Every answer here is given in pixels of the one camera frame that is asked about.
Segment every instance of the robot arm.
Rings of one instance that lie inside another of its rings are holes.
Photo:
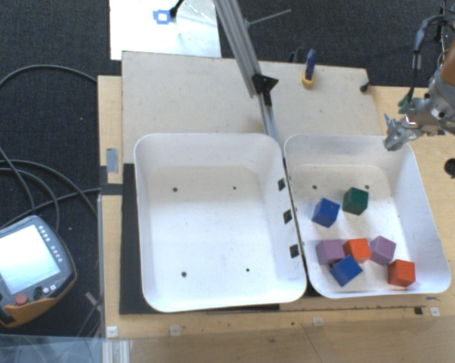
[[[443,17],[433,17],[433,21]],[[420,63],[422,45],[429,21],[422,22],[414,45],[414,73]],[[410,140],[422,135],[443,135],[449,132],[455,135],[455,38],[444,59],[438,63],[438,69],[429,83],[429,90],[424,98],[412,98],[413,86],[409,94],[399,103],[403,114],[399,121],[387,119],[387,137],[384,141],[387,150],[397,150]]]

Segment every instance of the orange cube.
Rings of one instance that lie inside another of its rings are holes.
[[[346,256],[350,254],[354,257],[357,263],[365,262],[372,257],[369,242],[366,238],[347,240],[343,245],[343,251]]]
[[[398,287],[408,287],[416,280],[416,265],[414,262],[396,259],[388,268],[388,282]]]

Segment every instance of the blue cube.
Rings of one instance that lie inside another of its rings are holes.
[[[362,272],[362,268],[357,264],[354,257],[346,256],[338,261],[331,269],[331,275],[337,280],[341,287],[353,280]]]
[[[313,217],[311,220],[315,223],[318,223],[319,225],[328,228],[336,221],[339,210],[339,204],[322,197],[320,202],[318,202],[317,206],[315,207],[315,211],[313,212]]]

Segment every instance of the black carpet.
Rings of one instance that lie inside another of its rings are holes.
[[[420,21],[437,14],[440,0],[239,0],[247,20],[291,8],[290,14],[253,25],[258,58],[287,61],[299,46],[314,48],[320,64],[364,67],[377,85],[408,85],[411,46]],[[440,45],[428,37],[419,85],[434,73]],[[110,60],[108,0],[0,0],[0,79],[30,64],[60,64],[90,75],[119,75]],[[230,57],[224,33],[221,49]],[[62,72],[34,71],[0,92],[0,142],[11,158],[34,160],[61,171],[81,188],[96,188],[98,118],[96,88]],[[58,196],[70,192],[44,175]],[[36,186],[38,203],[48,199]],[[0,225],[29,209],[12,176],[0,176]],[[54,210],[42,215],[54,222]],[[61,204],[60,234],[79,270],[72,292],[48,314],[0,333],[75,335],[98,297],[97,222],[80,200]],[[93,317],[83,334],[96,323]]]

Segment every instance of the emergency stop button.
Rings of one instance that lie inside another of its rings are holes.
[[[17,306],[24,306],[28,303],[28,296],[25,293],[18,293],[14,297]]]

